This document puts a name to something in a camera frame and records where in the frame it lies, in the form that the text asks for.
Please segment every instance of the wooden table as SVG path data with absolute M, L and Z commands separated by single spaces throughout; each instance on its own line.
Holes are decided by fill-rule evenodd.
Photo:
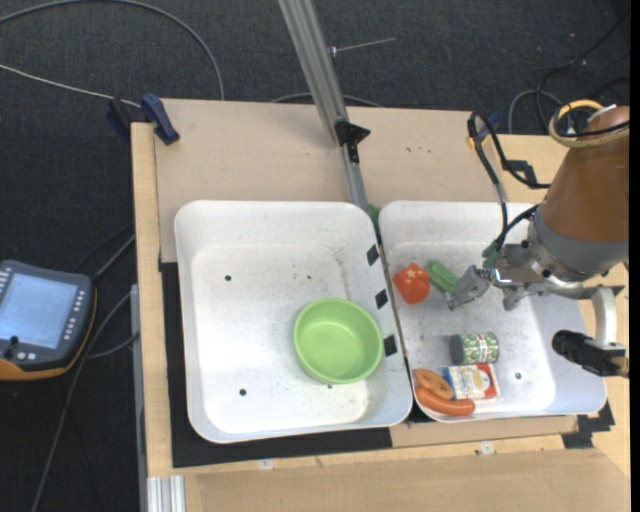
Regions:
M 561 434 L 577 432 L 577 418 L 549 416 L 403 423 L 386 450 L 174 468 L 158 261 L 175 261 L 175 211 L 198 198 L 346 201 L 347 189 L 313 106 L 164 102 L 178 143 L 164 146 L 150 124 L 132 126 L 149 479 L 181 475 L 189 512 L 630 510 L 629 382 L 620 378 L 607 379 L 616 425 L 594 434 L 593 448 L 565 449 Z M 360 145 L 370 203 L 495 200 L 467 143 L 468 113 L 350 107 L 349 116 L 372 130 Z M 566 151 L 548 137 L 501 141 L 540 181 L 551 180 Z M 544 194 L 508 175 L 503 183 L 510 201 Z M 617 304 L 618 341 L 628 345 L 628 273 L 616 267 L 603 282 L 627 286 Z M 581 307 L 594 332 L 590 305 Z

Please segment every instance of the green can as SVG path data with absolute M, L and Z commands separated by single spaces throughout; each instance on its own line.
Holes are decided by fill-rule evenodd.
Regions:
M 449 340 L 453 364 L 495 363 L 500 354 L 498 338 L 492 332 L 456 334 Z

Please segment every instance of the white cable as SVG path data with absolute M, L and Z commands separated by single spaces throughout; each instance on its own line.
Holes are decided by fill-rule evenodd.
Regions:
M 82 94 L 88 94 L 89 96 L 96 96 L 98 98 L 105 98 L 107 100 L 110 100 L 113 98 L 113 96 L 109 96 L 107 94 L 102 94 L 99 92 L 93 92 L 93 91 L 87 91 L 86 89 L 80 89 L 78 87 L 72 87 L 70 85 L 65 85 L 65 84 L 61 84 L 58 82 L 54 82 L 52 80 L 47 80 L 46 78 L 40 78 L 39 76 L 35 76 L 35 75 L 30 75 L 29 73 L 25 73 L 24 71 L 20 71 L 19 69 L 15 69 L 9 66 L 5 66 L 4 64 L 0 64 L 0 69 L 4 69 L 5 71 L 10 71 L 11 73 L 15 73 L 16 75 L 20 75 L 23 76 L 25 78 L 30 78 L 31 80 L 35 80 L 37 82 L 41 82 L 43 84 L 47 84 L 47 85 L 53 85 L 54 87 L 60 87 L 61 89 L 66 89 L 68 91 L 73 91 L 73 92 L 79 92 Z M 122 103 L 126 103 L 127 105 L 131 105 L 132 107 L 136 107 L 136 108 L 140 108 L 140 105 L 138 105 L 137 103 L 134 103 L 133 101 L 129 101 L 129 100 L 121 100 Z

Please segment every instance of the toy tomato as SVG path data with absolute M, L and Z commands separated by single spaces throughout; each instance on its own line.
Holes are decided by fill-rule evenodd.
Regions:
M 427 298 L 431 289 L 431 276 L 415 263 L 393 276 L 393 284 L 407 304 L 418 304 Z

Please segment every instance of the black floor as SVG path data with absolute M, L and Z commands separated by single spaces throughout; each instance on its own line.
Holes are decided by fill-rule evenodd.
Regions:
M 3 0 L 0 65 L 135 102 L 149 92 L 219 99 L 203 48 L 147 5 L 179 18 L 211 48 L 225 99 L 269 101 L 306 91 L 275 0 L 65 3 L 8 17 L 39 4 Z M 316 4 L 331 45 L 395 38 L 339 53 L 345 95 L 388 107 L 498 111 L 501 133 L 509 130 L 514 98 L 554 68 L 562 69 L 542 84 L 545 120 L 556 108 L 547 94 L 561 102 L 630 102 L 630 15 L 616 25 L 628 1 Z M 535 105 L 532 95 L 516 104 L 514 133 L 544 134 Z M 81 270 L 94 274 L 133 234 L 124 229 L 92 252 L 133 221 L 129 148 L 107 123 L 107 106 L 107 99 L 0 68 L 0 260 L 72 270 L 90 254 Z M 129 247 L 98 281 L 98 324 L 135 282 Z M 128 311 L 109 322 L 96 352 L 130 335 Z M 0 384 L 1 511 L 31 509 L 73 377 Z M 38 510 L 137 510 L 134 416 L 131 351 L 88 360 Z

